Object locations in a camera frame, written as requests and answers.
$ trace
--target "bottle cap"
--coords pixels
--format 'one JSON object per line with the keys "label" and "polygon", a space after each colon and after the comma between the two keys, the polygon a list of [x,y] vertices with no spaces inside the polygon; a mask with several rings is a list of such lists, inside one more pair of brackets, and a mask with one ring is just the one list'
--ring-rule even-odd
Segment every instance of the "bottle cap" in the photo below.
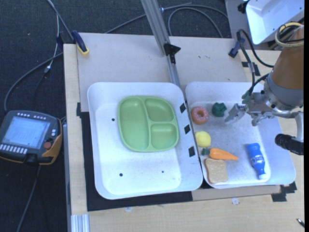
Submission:
{"label": "bottle cap", "polygon": [[260,174],[259,179],[260,180],[265,180],[267,178],[267,174]]}

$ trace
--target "red button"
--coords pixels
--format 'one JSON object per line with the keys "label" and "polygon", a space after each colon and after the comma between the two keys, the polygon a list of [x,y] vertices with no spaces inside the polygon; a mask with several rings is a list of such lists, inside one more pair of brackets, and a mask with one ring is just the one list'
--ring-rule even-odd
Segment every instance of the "red button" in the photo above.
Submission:
{"label": "red button", "polygon": [[44,149],[50,149],[52,147],[52,144],[50,142],[46,142],[44,145],[43,145]]}

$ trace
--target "toy bread slice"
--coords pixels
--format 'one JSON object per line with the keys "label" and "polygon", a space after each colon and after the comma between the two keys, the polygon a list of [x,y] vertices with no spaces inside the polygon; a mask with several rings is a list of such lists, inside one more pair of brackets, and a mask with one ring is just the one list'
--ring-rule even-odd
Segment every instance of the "toy bread slice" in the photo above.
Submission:
{"label": "toy bread slice", "polygon": [[205,167],[208,173],[208,180],[212,184],[228,180],[225,162],[223,160],[206,159]]}

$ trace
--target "wooden table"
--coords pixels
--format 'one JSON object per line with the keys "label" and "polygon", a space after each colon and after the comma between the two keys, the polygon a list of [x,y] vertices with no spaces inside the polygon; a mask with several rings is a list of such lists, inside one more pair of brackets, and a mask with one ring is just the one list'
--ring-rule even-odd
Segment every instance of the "wooden table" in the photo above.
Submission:
{"label": "wooden table", "polygon": [[[231,39],[203,39],[211,42],[219,52],[222,43],[230,47],[234,44]],[[248,51],[255,63],[258,61]],[[274,64],[279,56],[278,51],[257,51],[258,56],[269,64]],[[84,155],[82,142],[82,125],[76,115],[76,105],[80,102],[79,71],[76,46],[64,45],[66,106],[68,127],[68,161],[66,169],[69,171],[68,181],[68,215],[71,220],[82,218],[84,226],[90,231],[98,232],[186,232],[186,231],[294,231],[301,232],[304,228],[297,222],[297,218],[304,221],[304,158],[291,154],[296,169],[295,193],[287,194],[286,202],[273,202],[269,190],[250,188],[246,195],[221,193],[221,190],[211,189],[208,194],[193,191],[194,201],[164,205],[134,206],[130,209],[117,208],[102,211],[87,211],[86,187],[84,175]],[[245,61],[240,52],[235,59],[231,59],[241,66]],[[269,68],[258,65],[261,74],[269,72]],[[244,68],[244,76],[251,80],[248,68]],[[290,119],[280,119],[284,134],[296,135],[296,123]]]}

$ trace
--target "yellow lemon toy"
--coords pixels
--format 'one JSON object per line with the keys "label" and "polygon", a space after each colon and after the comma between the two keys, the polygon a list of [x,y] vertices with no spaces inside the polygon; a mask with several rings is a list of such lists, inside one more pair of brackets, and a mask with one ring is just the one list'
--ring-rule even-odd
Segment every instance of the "yellow lemon toy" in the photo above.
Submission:
{"label": "yellow lemon toy", "polygon": [[199,147],[208,147],[211,145],[211,136],[205,131],[196,132],[195,138]]}

